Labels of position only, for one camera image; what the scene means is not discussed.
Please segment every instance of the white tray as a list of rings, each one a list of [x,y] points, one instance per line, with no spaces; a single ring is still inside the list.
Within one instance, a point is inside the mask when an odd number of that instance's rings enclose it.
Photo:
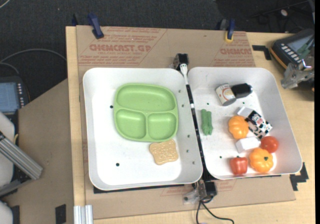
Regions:
[[[148,142],[123,138],[116,130],[116,90],[126,83],[147,83],[170,89],[178,105],[178,160],[157,165]],[[83,77],[88,164],[92,184],[101,190],[194,183],[202,175],[195,127],[183,76],[174,69],[93,68]]]
[[[293,174],[302,167],[301,155],[288,121],[286,111],[274,76],[263,68],[217,68],[196,67],[189,71],[188,80],[193,95],[196,118],[200,131],[205,165],[209,173],[217,179],[233,179],[257,176]],[[230,86],[247,83],[253,93],[239,98],[229,106],[222,106],[215,89],[228,83]],[[239,154],[228,121],[241,107],[247,107],[261,114],[273,128],[269,135],[279,140],[279,148],[273,153],[274,167],[266,174],[257,173],[251,167],[243,176],[235,176],[229,160]],[[205,136],[201,131],[201,110],[212,112],[213,132]]]

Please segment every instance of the black electronic device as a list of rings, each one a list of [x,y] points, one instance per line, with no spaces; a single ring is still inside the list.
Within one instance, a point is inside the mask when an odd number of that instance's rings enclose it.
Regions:
[[[315,47],[315,31],[312,29],[304,29],[294,35],[284,39],[276,40],[270,49],[272,56],[285,69],[289,63],[296,66],[303,65],[307,56],[312,53]]]
[[[18,76],[0,77],[0,111],[11,118],[29,103],[24,82]]]

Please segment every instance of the tin can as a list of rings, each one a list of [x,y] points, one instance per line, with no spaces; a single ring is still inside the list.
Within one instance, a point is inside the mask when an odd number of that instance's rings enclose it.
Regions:
[[[217,96],[223,106],[228,106],[236,101],[236,97],[228,83],[222,84],[215,89]]]

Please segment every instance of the blue clamp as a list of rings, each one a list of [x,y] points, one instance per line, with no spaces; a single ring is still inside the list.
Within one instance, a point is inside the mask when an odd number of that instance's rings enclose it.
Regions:
[[[233,32],[235,30],[235,24],[236,24],[235,20],[231,18],[230,21],[229,21],[228,31],[227,31],[227,33],[225,35],[225,40],[228,43],[232,42],[233,39],[234,39],[234,33]]]
[[[89,22],[89,25],[93,26],[92,32],[95,35],[96,39],[103,38],[105,36],[104,33],[101,31],[101,28],[98,22],[98,17],[95,14],[93,13],[88,14],[88,22]]]

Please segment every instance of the green plate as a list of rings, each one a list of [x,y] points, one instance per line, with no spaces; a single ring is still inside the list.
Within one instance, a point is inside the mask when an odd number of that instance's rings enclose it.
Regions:
[[[117,89],[114,101],[115,127],[126,139],[161,142],[176,135],[177,100],[169,89],[129,83]]]

